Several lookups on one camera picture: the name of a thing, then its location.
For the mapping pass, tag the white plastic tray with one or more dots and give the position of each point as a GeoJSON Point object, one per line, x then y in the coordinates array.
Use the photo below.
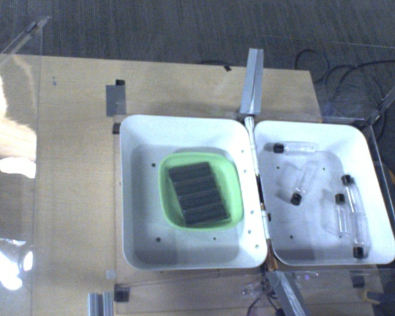
{"type": "Point", "coordinates": [316, 245]}
{"type": "Point", "coordinates": [184, 133]}

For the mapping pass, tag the black ribbed block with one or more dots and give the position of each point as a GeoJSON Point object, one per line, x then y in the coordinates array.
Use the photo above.
{"type": "Point", "coordinates": [199, 193]}

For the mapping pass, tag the green square bowl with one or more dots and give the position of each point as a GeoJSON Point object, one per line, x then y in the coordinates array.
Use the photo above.
{"type": "Point", "coordinates": [235, 189]}

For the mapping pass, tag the thin black and white rod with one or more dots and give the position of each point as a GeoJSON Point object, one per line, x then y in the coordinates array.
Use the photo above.
{"type": "Point", "coordinates": [254, 153]}

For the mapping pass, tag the clear plastic bottle black cap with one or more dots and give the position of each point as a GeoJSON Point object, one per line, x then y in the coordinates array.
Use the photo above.
{"type": "Point", "coordinates": [278, 148]}
{"type": "Point", "coordinates": [358, 251]}
{"type": "Point", "coordinates": [347, 179]}
{"type": "Point", "coordinates": [340, 199]}
{"type": "Point", "coordinates": [296, 199]}

